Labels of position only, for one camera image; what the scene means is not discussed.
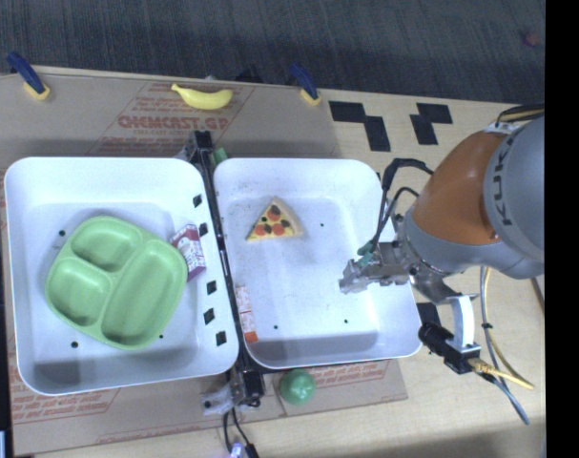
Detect yellow banana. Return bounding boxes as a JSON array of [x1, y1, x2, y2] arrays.
[[170, 82, 235, 112]]

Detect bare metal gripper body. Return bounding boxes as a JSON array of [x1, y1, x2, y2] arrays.
[[362, 241, 479, 305]]

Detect thin black and white rod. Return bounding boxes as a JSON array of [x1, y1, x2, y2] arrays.
[[200, 149, 250, 372]]

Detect green round toy fruit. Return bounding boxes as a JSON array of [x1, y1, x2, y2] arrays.
[[279, 367, 318, 406]]

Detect green divided plate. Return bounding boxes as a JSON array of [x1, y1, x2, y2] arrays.
[[43, 215, 191, 352]]

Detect orange and white packet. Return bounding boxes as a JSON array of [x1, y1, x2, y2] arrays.
[[234, 284, 260, 344]]

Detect white plastic tray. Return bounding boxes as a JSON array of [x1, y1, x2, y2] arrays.
[[3, 156, 240, 397], [212, 156, 424, 371]]

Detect pizza slice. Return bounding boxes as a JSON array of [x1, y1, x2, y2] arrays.
[[244, 195, 304, 243]]

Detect brown cardboard board red print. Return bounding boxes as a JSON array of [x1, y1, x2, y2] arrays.
[[0, 64, 410, 457]]

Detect black cylinder on white bracket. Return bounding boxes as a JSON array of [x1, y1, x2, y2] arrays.
[[417, 293, 484, 376]]

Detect black block with thin wires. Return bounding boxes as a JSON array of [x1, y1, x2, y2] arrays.
[[227, 368, 267, 407], [192, 130, 217, 162]]

